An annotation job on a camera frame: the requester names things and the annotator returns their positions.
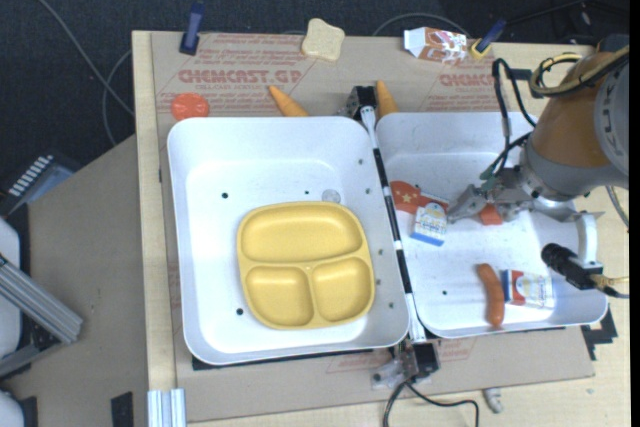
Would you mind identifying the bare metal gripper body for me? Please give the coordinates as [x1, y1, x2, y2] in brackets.
[487, 167, 577, 222]

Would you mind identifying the orange cube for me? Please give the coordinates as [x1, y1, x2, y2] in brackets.
[478, 203, 504, 227]

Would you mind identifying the white and blue carton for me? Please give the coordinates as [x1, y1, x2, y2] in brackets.
[410, 202, 450, 248]

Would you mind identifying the white plastic tray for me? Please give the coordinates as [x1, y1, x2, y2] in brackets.
[374, 111, 610, 339]
[166, 115, 412, 366]

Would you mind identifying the red packet with yellow stars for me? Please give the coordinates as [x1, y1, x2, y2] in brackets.
[389, 180, 437, 217]

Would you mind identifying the thin black and white rod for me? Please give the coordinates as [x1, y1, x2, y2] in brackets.
[360, 106, 427, 342]

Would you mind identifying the orange sausage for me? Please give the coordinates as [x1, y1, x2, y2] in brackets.
[475, 263, 507, 329]

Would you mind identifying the orange carrot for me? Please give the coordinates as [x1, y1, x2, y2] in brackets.
[375, 79, 400, 116]
[268, 85, 309, 118]

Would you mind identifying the white and orange carton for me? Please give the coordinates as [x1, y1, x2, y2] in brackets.
[403, 27, 469, 66]

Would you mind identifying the yellow divided plate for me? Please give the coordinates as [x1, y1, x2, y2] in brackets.
[235, 201, 377, 331]

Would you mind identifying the beige bread slice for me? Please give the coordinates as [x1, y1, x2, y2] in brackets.
[300, 18, 347, 63]

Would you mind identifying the brown cardboard board red print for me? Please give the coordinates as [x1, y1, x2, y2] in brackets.
[149, 32, 597, 424]

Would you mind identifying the orange round disc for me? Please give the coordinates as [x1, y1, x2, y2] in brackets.
[170, 92, 211, 120]

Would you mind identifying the black cylinder on white bracket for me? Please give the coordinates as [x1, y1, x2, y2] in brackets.
[540, 209, 606, 291]

